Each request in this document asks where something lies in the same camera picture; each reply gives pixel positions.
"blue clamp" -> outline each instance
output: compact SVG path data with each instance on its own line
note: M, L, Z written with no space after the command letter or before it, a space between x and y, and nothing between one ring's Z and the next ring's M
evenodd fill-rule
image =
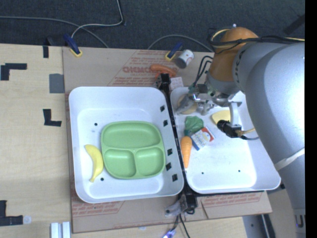
M63 35L64 41L69 45L70 51L76 56L76 57L81 57L83 54L82 51L78 48L76 42L74 41L73 38L69 36L69 34L64 34Z
M172 61L172 59L175 57L175 53L181 50L182 47L183 44L181 42L177 43L171 51L167 52L167 54L165 55L165 59L167 61Z

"banana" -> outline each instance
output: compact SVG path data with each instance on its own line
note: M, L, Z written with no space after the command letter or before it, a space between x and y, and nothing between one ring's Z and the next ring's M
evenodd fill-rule
M104 169L103 156L99 149L94 145L85 145L85 149L93 160L93 175L89 181L94 182L95 178L100 175Z

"green plate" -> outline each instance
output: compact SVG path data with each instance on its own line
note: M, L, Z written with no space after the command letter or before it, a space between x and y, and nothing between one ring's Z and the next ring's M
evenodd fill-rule
M115 178L149 178L165 167L162 136L149 122L112 122L102 130L101 146L105 167Z

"wooden table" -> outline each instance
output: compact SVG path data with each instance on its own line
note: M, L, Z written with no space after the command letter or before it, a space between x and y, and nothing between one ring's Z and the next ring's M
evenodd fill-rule
M62 47L0 44L0 65L27 63L0 81L0 200L7 216L30 216L30 224L0 227L0 237L50 237L50 224L71 221L65 97L50 94L49 75L63 74ZM44 126L43 109L61 127ZM74 238L162 237L172 225L72 234ZM246 238L242 217L186 223L191 237ZM186 237L181 225L175 238Z

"cardboard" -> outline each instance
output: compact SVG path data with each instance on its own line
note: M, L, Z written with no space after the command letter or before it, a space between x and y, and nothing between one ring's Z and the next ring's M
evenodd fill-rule
M79 86L154 86L156 73L150 70L153 63L169 66L177 72L175 86L190 85L196 78L203 56L195 59L185 69L164 59L166 51L81 48L83 55L75 57L69 48L63 48L65 82L66 126L69 154L72 229L74 233L140 227L174 223L173 216L166 217L165 207L172 205L177 196L110 203L89 204L81 201L75 191L72 163L68 96ZM198 197L195 214L185 214L185 221L208 220L271 212L267 193L241 193Z

